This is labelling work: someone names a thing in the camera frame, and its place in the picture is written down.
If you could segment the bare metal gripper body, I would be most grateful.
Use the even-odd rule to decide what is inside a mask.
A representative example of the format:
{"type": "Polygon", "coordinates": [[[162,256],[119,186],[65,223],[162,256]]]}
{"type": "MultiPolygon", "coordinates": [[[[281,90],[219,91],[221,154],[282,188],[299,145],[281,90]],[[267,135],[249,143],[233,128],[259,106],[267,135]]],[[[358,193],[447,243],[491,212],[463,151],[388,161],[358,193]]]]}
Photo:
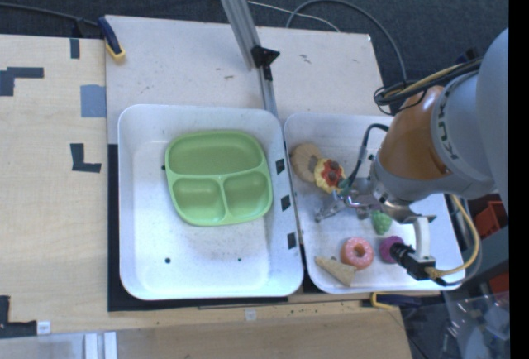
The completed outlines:
{"type": "Polygon", "coordinates": [[[389,193],[384,185],[377,180],[358,178],[352,184],[353,198],[364,199],[370,206],[371,213],[378,211],[387,214],[396,222],[405,222],[410,215],[409,203],[389,193]]]}

